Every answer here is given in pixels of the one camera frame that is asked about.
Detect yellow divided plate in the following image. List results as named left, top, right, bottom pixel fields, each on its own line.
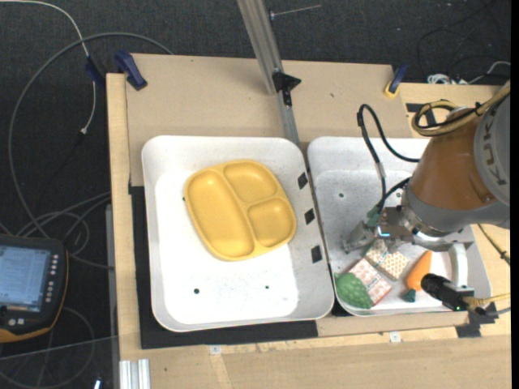
left=182, top=159, right=298, bottom=263

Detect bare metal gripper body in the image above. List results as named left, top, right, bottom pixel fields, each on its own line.
left=375, top=205, right=476, bottom=254

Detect red patterned white packet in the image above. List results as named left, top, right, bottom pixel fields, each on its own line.
left=347, top=257, right=394, bottom=306

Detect green grapes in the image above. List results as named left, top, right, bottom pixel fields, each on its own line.
left=333, top=271, right=375, bottom=311

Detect orange patterned white packet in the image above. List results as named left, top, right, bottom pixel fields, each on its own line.
left=364, top=238, right=412, bottom=282

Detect orange carrot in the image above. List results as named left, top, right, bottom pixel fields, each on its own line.
left=401, top=250, right=434, bottom=304

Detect black cylinder on white bracket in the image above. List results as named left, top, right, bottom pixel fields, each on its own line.
left=420, top=242, right=476, bottom=313

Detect white plastic tray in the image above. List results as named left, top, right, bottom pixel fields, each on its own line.
left=140, top=135, right=336, bottom=334
left=306, top=135, right=494, bottom=318

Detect brown cardboard board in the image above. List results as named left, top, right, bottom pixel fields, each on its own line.
left=123, top=53, right=474, bottom=339

